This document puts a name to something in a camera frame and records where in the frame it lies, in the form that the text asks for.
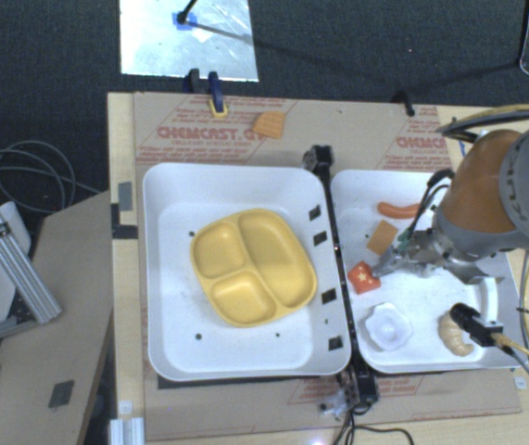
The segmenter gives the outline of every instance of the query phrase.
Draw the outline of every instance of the cable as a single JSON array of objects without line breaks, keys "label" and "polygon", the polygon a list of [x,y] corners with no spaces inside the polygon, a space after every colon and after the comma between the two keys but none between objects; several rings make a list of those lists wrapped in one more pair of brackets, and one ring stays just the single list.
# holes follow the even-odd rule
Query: cable
[{"label": "cable", "polygon": [[529,265],[525,273],[525,281],[523,283],[523,292],[521,292],[522,297],[520,298],[521,303],[520,303],[520,308],[518,309],[523,317],[523,324],[525,326],[525,335],[527,336],[527,340],[529,344],[529,328],[528,328],[528,323],[527,323],[527,317],[525,316],[527,313],[529,313],[529,310],[525,308],[525,299],[527,298],[528,279],[529,279]]},{"label": "cable", "polygon": [[406,241],[412,238],[412,234],[414,233],[416,224],[418,223],[419,219],[424,214],[424,212],[427,210],[427,208],[433,202],[433,199],[435,198],[435,195],[437,194],[437,192],[443,188],[449,187],[448,184],[441,184],[437,188],[433,189],[433,191],[431,191],[431,188],[433,188],[436,184],[438,184],[441,180],[443,180],[446,177],[450,179],[453,178],[454,172],[451,169],[440,170],[438,172],[435,172],[433,176],[431,176],[431,178],[427,182],[427,189],[424,190],[424,194],[422,195],[422,199],[421,199],[421,202],[419,203],[419,208],[416,211],[416,215],[414,216],[414,219],[410,223],[410,226],[408,227],[408,229],[406,229],[404,233],[402,233],[402,235],[398,237],[398,240],[401,240],[405,243],[405,244],[400,244],[400,246],[398,247],[400,250],[403,250],[408,245]]},{"label": "cable", "polygon": [[[31,153],[31,151],[27,151],[25,148],[26,146],[41,148],[44,151],[50,152],[51,155],[58,157],[58,159],[61,162],[61,165],[63,165],[63,168],[66,170],[68,175],[65,176],[65,175],[60,174],[55,167],[53,167],[48,161],[42,158],[39,154],[36,155],[36,154]],[[42,165],[44,169],[40,170],[37,168],[33,168],[31,166],[19,166],[15,164],[11,166],[1,166],[1,163],[3,162],[5,157],[9,155],[34,161],[35,163]],[[35,173],[35,174],[39,174],[42,176],[53,178],[56,182],[57,189],[59,192],[59,201],[57,203],[58,205],[57,210],[63,210],[71,206],[74,203],[77,187],[84,189],[85,191],[88,191],[93,194],[99,193],[99,190],[92,188],[91,186],[88,186],[86,184],[79,183],[76,180],[75,171],[72,167],[72,164],[69,162],[69,159],[64,155],[63,152],[61,152],[55,146],[52,146],[50,144],[47,144],[46,142],[41,142],[38,140],[24,140],[21,142],[17,142],[16,144],[12,144],[5,149],[0,149],[0,173],[1,172],[29,172],[29,173]],[[11,193],[8,192],[4,183],[1,180],[1,177],[0,177],[0,191],[3,193],[5,197],[7,197],[9,200],[13,201],[16,205],[20,206],[21,208],[25,210],[42,213],[42,214],[52,214],[57,211],[57,210],[49,210],[49,209],[44,209],[44,208],[40,208],[37,206],[32,206],[30,204],[25,203],[22,200],[19,200],[17,197],[13,196]]]},{"label": "cable", "polygon": [[464,146],[463,141],[459,140],[458,143],[460,144],[461,156],[465,157],[466,156],[466,147]]},{"label": "cable", "polygon": [[524,360],[522,360],[522,358],[519,356],[519,354],[517,354],[513,349],[511,348],[501,348],[505,353],[509,354],[510,356],[512,356],[513,358],[515,358],[515,361],[517,361],[520,366],[523,368],[523,370],[529,375],[529,366],[525,363]]},{"label": "cable", "polygon": [[503,335],[502,333],[493,333],[492,335],[493,339],[497,343],[498,346],[501,347],[507,347],[507,348],[513,348],[514,350],[520,351],[526,356],[529,356],[529,349],[523,347],[522,345],[518,345],[515,341],[513,341],[510,337],[507,337]]},{"label": "cable", "polygon": [[378,433],[378,434],[391,434],[391,433],[401,433],[409,441],[409,445],[414,445],[414,439],[408,430],[404,428],[376,428],[374,426],[361,426],[355,424],[355,415],[364,415],[370,410],[369,406],[363,413],[355,413],[354,409],[351,409],[346,413],[345,422],[342,425],[342,428],[338,432],[336,439],[332,442],[333,445],[340,445],[342,438],[344,437],[344,445],[353,445],[355,443],[355,432],[357,430],[366,430],[368,432]]},{"label": "cable", "polygon": [[[526,321],[525,321],[525,312],[526,312],[525,291],[526,291],[527,277],[528,277],[528,260],[529,260],[529,252],[526,250],[523,256],[522,278],[520,281],[520,306],[518,310],[520,312],[520,328],[522,329],[523,344],[527,349],[529,349],[529,338],[527,335]],[[529,375],[529,355],[527,356],[527,362],[525,362],[512,348],[501,347],[501,346],[499,347],[504,352],[512,356],[520,364],[520,366],[525,370],[525,372]]]},{"label": "cable", "polygon": [[[44,170],[37,170],[35,168],[28,168],[28,167],[0,167],[0,172],[28,172],[28,173],[35,173],[35,174],[41,174],[43,176],[54,176],[50,172],[45,172]],[[70,178],[67,178],[66,176],[59,175],[60,179],[62,181],[65,181],[67,183],[72,183],[72,180]],[[101,193],[100,190],[95,189],[91,186],[88,186],[87,184],[83,184],[81,182],[76,182],[76,185],[80,189],[84,189],[85,191],[88,191],[89,193],[93,193],[94,195],[98,195]]]},{"label": "cable", "polygon": [[529,36],[529,0],[525,0],[525,7],[523,9],[523,32],[520,55],[517,59],[520,70],[529,76],[529,71],[523,65],[523,59],[525,58],[525,49],[527,47],[527,39]]},{"label": "cable", "polygon": [[514,106],[491,108],[458,121],[454,120],[447,125],[439,127],[436,132],[449,138],[464,139],[471,134],[467,132],[467,129],[472,127],[484,127],[498,125],[504,122],[509,123],[526,120],[529,120],[529,104],[517,104]]},{"label": "cable", "polygon": [[401,433],[408,439],[409,445],[414,445],[414,439],[410,432],[404,428],[395,427],[395,428],[375,428],[373,426],[354,426],[350,431],[352,432],[353,440],[355,435],[355,430],[367,430],[368,432],[373,432],[376,434],[392,434],[392,433]]}]

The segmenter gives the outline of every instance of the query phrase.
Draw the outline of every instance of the red toy food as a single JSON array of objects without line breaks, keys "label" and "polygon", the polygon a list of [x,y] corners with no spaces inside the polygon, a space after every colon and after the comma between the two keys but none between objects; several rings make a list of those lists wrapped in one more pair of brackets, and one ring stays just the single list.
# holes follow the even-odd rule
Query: red toy food
[{"label": "red toy food", "polygon": [[372,268],[364,261],[359,262],[346,275],[358,294],[369,292],[382,286],[382,281],[372,275]]}]

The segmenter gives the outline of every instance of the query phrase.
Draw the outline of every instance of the beige cardboard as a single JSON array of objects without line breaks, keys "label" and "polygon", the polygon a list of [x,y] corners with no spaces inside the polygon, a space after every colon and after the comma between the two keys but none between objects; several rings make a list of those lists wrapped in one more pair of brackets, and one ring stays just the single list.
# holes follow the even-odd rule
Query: beige cardboard
[{"label": "beige cardboard", "polygon": [[[82,444],[112,338],[109,197],[44,220],[33,264],[63,312],[0,345],[0,444]],[[74,380],[67,405],[54,385]]]},{"label": "beige cardboard", "polygon": [[[136,186],[141,286],[145,275],[139,187],[152,164],[201,161],[299,166],[312,145],[329,144],[334,150],[334,173],[346,168],[426,172],[450,165],[445,141],[433,133],[439,125],[434,107],[418,107],[418,116],[411,120],[396,105],[227,97],[230,119],[220,121],[209,117],[206,101],[205,95],[135,95],[134,115],[120,127],[135,127],[136,180],[116,181],[132,181]],[[283,139],[254,138],[248,133],[264,110],[286,113]],[[110,135],[117,130],[110,125]],[[143,303],[144,287],[140,293]],[[146,306],[142,312],[146,338]],[[149,441],[336,426],[319,409],[321,401],[336,391],[333,377],[158,389],[146,344],[144,354]],[[382,399],[364,417],[369,423],[520,411],[508,371],[390,376],[380,379],[379,388]]]}]

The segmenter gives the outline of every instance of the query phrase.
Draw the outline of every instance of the plastic toy food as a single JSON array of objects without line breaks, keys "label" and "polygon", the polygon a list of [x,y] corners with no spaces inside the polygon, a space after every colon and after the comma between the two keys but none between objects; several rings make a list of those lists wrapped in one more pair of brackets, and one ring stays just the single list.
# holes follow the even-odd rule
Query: plastic toy food
[{"label": "plastic toy food", "polygon": [[252,125],[252,131],[272,138],[281,138],[283,136],[283,127],[284,113],[269,111],[258,116],[254,125]]},{"label": "plastic toy food", "polygon": [[381,202],[377,204],[377,210],[386,218],[392,219],[412,219],[419,210],[420,203],[411,204],[400,208],[389,203]]},{"label": "plastic toy food", "polygon": [[397,234],[397,227],[387,221],[379,221],[372,238],[367,243],[367,249],[375,252],[378,256],[384,254],[390,247]]},{"label": "plastic toy food", "polygon": [[397,350],[412,335],[409,319],[392,303],[377,305],[365,320],[365,329],[373,343],[383,351]]},{"label": "plastic toy food", "polygon": [[372,268],[364,261],[359,262],[346,275],[358,294],[369,292],[382,286],[382,281],[372,275]]},{"label": "plastic toy food", "polygon": [[317,276],[295,234],[278,214],[246,210],[196,233],[196,276],[212,307],[234,326],[256,326],[306,305]]},{"label": "plastic toy food", "polygon": [[461,334],[461,328],[451,319],[449,311],[439,319],[439,337],[447,349],[456,356],[468,356],[474,351],[474,345],[464,343]]}]

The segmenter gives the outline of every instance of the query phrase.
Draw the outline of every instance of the metal sheet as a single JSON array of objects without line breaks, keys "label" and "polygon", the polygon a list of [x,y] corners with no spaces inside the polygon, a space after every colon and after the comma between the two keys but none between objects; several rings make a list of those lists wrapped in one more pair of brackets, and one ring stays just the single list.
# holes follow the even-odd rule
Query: metal sheet
[{"label": "metal sheet", "polygon": [[247,0],[198,0],[189,25],[175,15],[190,0],[120,0],[121,71],[183,77],[199,68],[227,81],[258,81]]}]

